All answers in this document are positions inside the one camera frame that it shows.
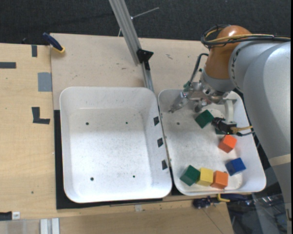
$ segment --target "blue block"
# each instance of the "blue block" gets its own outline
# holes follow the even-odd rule
[[[236,158],[229,161],[226,165],[229,175],[232,176],[246,169],[241,158]]]

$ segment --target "gray tape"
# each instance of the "gray tape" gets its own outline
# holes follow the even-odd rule
[[[37,46],[36,45],[31,45],[31,56],[32,57],[37,57],[38,52],[37,52]]]
[[[52,78],[51,73],[38,73],[38,91],[52,92]]]

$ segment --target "wire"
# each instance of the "wire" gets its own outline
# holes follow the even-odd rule
[[[201,53],[200,55],[199,55],[199,57],[197,58],[197,60],[196,60],[196,64],[195,64],[195,67],[194,67],[194,70],[193,70],[193,73],[192,73],[192,76],[191,76],[191,78],[190,78],[190,80],[189,80],[189,82],[190,83],[192,83],[192,81],[193,81],[193,79],[194,79],[194,77],[195,77],[195,75],[196,75],[196,72],[197,72],[197,70],[199,69],[199,65],[200,65],[200,61],[201,61],[201,57],[202,56],[209,56],[207,53]]]
[[[238,135],[238,136],[246,136],[246,135],[250,135],[250,134],[254,133],[253,130],[250,131],[249,133],[246,133],[246,134],[240,133],[240,131],[243,131],[243,130],[253,129],[252,126],[248,126],[248,127],[230,127],[230,129],[232,130],[232,134]]]
[[[209,30],[205,31],[201,36],[201,42],[207,48],[211,47],[223,47],[228,43],[236,43],[243,41],[253,41],[253,40],[275,40],[275,41],[291,41],[291,37],[288,36],[275,36],[268,34],[243,34],[243,35],[235,35],[230,37],[223,37],[218,39],[207,40],[207,37],[212,33],[220,31],[226,27],[230,26],[229,24],[221,24],[216,25]]]

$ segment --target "wooden block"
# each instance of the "wooden block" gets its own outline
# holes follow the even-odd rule
[[[213,173],[214,173],[214,171],[212,169],[202,167],[200,169],[200,172],[201,172],[201,174],[198,177],[196,183],[198,185],[210,186],[213,183]]]
[[[241,158],[236,158],[229,161],[226,165],[226,169],[228,170],[230,176],[240,173],[241,171],[245,170],[246,167]]]
[[[211,123],[213,119],[214,116],[209,112],[209,110],[206,109],[195,118],[195,121],[201,128],[204,128],[207,124]]]
[[[200,171],[189,165],[180,179],[187,185],[191,186],[197,181],[199,176]]]
[[[215,171],[213,176],[213,183],[210,186],[218,189],[224,189],[228,186],[228,178],[229,174],[221,171]]]
[[[218,144],[218,148],[225,151],[226,153],[229,153],[232,151],[236,145],[237,139],[233,137],[232,135],[225,135],[222,137]]]

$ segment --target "cable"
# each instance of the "cable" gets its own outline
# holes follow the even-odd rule
[[[196,73],[197,73],[197,71],[198,71],[198,69],[199,69],[199,65],[200,65],[200,62],[201,62],[201,57],[202,56],[209,56],[207,53],[201,53],[200,55],[199,55],[199,57],[197,58],[197,60],[196,60],[196,64],[195,64],[195,67],[194,67],[194,70],[193,70],[193,73],[192,73],[192,75],[191,75],[191,78],[190,78],[190,80],[184,85],[184,92],[187,92],[188,90],[189,90],[189,88],[190,88],[190,85],[191,85],[191,83],[193,82],[193,79],[194,79],[194,77],[195,77],[195,75],[196,75]]]
[[[201,42],[207,48],[211,47],[223,47],[228,43],[236,43],[243,41],[253,41],[253,40],[275,40],[275,41],[291,41],[291,37],[287,36],[275,36],[268,34],[243,34],[243,35],[235,35],[231,37],[223,37],[219,39],[207,40],[207,37],[217,31],[220,31],[226,27],[230,26],[229,24],[221,24],[216,25],[209,30],[205,31],[201,36]]]
[[[249,132],[249,133],[247,133],[247,134],[242,134],[242,133],[238,132],[238,133],[236,133],[236,135],[242,137],[242,136],[250,135],[250,134],[252,134],[252,133],[254,133],[254,131],[251,131],[251,132]]]

